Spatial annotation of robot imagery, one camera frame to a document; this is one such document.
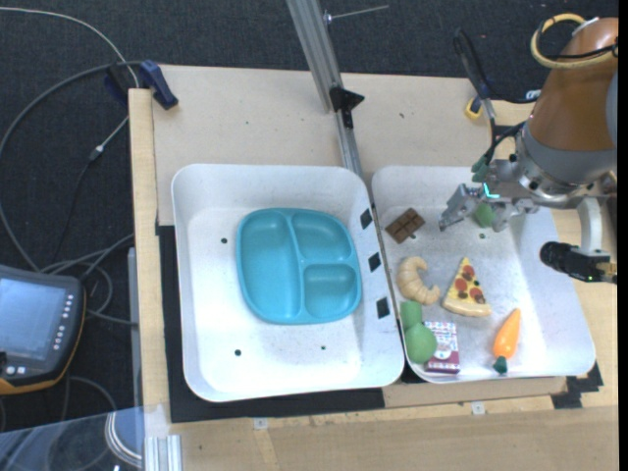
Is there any green pear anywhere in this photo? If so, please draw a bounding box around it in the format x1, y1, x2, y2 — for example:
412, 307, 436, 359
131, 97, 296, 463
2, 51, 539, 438
398, 299, 439, 365

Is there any black cylinder on white bracket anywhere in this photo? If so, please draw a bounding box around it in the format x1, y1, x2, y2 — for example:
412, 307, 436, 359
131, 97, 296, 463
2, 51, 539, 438
539, 196, 618, 286

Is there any yellow pizza slice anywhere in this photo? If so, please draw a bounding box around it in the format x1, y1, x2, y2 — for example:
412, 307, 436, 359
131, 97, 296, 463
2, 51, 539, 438
441, 256, 494, 319

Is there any beige croissant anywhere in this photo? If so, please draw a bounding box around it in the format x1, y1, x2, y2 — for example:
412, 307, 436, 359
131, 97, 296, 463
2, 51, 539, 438
395, 255, 442, 307

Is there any green block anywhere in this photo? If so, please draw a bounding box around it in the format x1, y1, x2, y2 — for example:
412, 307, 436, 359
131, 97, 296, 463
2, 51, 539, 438
471, 202, 496, 230

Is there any blue divided plate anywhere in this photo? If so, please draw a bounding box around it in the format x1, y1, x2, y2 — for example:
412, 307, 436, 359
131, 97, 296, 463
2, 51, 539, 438
235, 207, 364, 327

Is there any red and white carton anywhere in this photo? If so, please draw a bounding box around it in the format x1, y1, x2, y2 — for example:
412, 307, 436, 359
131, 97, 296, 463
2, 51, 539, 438
423, 319, 463, 376

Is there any orange carrot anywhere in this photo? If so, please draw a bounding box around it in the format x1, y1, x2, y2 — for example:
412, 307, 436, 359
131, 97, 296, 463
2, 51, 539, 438
492, 307, 523, 376

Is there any brown chocolate bar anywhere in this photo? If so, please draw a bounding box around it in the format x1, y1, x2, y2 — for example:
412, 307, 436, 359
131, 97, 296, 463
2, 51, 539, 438
384, 207, 427, 245

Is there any white plastic tray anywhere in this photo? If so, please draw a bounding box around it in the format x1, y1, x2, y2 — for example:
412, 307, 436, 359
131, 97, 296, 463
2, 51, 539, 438
370, 165, 598, 386
170, 163, 406, 403

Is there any pale brown flat board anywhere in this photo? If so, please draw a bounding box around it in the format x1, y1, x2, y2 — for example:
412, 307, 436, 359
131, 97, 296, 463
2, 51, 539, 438
150, 63, 619, 410

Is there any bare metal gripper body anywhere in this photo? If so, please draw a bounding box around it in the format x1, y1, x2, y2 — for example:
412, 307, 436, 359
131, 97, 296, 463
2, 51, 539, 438
478, 158, 599, 214

